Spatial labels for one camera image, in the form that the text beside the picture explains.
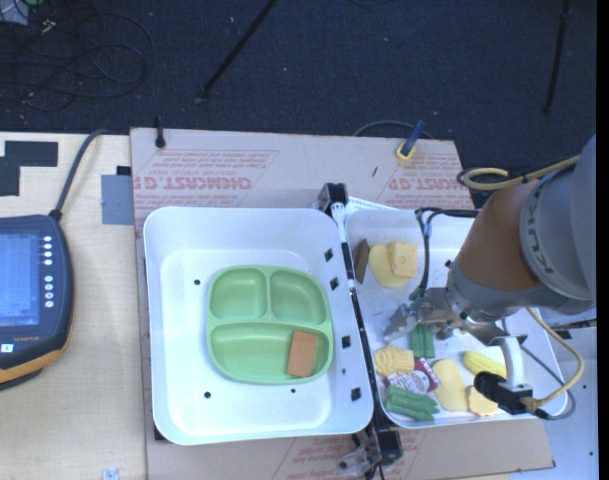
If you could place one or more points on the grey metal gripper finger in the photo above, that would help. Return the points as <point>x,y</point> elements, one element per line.
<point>407,311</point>
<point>395,329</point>

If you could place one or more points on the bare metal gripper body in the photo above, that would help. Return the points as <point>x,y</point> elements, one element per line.
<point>446,310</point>

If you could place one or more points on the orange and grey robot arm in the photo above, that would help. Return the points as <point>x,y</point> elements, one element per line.
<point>504,238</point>

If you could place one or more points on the white plastic tray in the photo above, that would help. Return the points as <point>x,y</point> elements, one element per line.
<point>379,308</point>
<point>184,293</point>

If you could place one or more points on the short green toy beans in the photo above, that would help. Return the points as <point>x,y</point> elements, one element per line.
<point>422,344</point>

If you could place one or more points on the yellow ridged toy food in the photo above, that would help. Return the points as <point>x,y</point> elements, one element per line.
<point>393,360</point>

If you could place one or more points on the thin black and white rod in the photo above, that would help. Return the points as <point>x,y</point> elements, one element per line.
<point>356,308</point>

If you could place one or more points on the yellow round toy chip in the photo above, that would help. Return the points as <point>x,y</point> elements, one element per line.
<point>381,268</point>

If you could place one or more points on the yellow toy cheese wedge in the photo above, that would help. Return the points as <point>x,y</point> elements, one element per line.
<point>403,259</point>

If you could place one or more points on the red and white packet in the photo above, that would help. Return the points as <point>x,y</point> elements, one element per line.
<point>411,380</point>

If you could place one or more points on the yellow toy corn cob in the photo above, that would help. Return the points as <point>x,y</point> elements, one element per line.
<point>484,364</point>

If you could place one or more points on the brown toy biscuit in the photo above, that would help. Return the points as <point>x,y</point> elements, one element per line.
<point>362,262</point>

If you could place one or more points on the yellow oval toy potato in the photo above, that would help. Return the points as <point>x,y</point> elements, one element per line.
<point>450,385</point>

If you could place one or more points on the long green toy beans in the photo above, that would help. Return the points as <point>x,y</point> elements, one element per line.
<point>411,404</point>

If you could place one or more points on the orange toy bread slice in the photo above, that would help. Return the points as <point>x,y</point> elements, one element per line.
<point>301,354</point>

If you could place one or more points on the small yellow toy chip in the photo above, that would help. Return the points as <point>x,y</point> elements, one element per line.
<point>481,403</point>

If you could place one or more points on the green divided plate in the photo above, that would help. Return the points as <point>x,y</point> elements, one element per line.
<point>244,348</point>

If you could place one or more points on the brown cardboard board red print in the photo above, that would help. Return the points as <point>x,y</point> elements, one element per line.
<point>264,173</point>

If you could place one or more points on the black cylinder on white bracket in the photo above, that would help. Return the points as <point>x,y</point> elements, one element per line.
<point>499,388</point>

